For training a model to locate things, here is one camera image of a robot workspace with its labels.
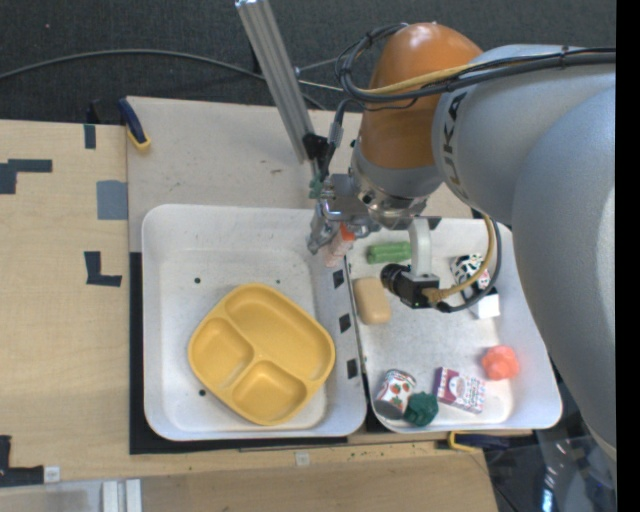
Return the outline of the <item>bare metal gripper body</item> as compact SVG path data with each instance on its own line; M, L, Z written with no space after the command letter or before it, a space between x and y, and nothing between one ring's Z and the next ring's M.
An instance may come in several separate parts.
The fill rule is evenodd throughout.
M330 221L403 230L426 207L430 193L390 191L359 172L332 174L320 191L320 212Z

